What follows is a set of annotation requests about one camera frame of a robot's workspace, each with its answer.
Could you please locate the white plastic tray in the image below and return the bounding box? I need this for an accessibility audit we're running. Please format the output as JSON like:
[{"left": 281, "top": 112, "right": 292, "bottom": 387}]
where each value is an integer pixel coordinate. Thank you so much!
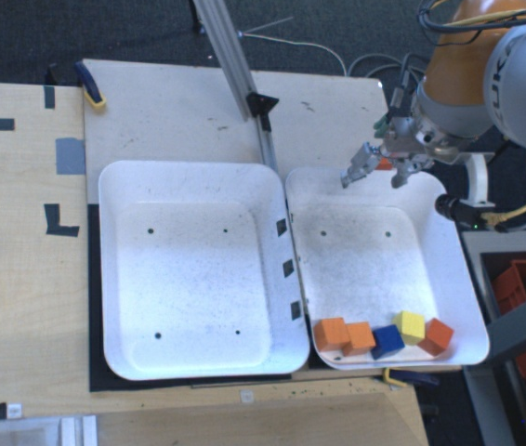
[
  {"left": 284, "top": 165, "right": 492, "bottom": 372},
  {"left": 98, "top": 159, "right": 312, "bottom": 382}
]

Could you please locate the black cylinder on white bracket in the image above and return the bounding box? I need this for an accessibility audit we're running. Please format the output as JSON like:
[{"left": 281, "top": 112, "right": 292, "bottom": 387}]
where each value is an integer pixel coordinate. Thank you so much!
[{"left": 433, "top": 152, "right": 497, "bottom": 231}]

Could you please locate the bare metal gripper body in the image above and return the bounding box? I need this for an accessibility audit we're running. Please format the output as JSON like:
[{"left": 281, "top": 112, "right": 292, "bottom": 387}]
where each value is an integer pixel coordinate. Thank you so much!
[{"left": 380, "top": 115, "right": 472, "bottom": 165}]

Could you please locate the thin black and white rod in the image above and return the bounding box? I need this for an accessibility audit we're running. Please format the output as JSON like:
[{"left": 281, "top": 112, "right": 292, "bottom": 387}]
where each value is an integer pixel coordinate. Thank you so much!
[{"left": 256, "top": 117, "right": 313, "bottom": 343}]

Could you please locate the yellow cube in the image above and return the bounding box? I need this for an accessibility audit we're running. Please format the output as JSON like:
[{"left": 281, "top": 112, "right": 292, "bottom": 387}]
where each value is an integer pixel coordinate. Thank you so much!
[{"left": 391, "top": 309, "right": 427, "bottom": 347}]

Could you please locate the orange cube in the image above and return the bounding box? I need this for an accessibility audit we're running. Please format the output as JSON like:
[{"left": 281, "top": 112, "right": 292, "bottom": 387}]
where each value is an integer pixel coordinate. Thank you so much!
[
  {"left": 341, "top": 321, "right": 377, "bottom": 358},
  {"left": 312, "top": 317, "right": 352, "bottom": 354},
  {"left": 416, "top": 317, "right": 455, "bottom": 358}
]

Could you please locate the blue cube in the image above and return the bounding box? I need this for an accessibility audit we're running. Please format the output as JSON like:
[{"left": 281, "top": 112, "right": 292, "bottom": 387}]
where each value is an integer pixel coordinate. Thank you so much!
[{"left": 370, "top": 323, "right": 406, "bottom": 361}]

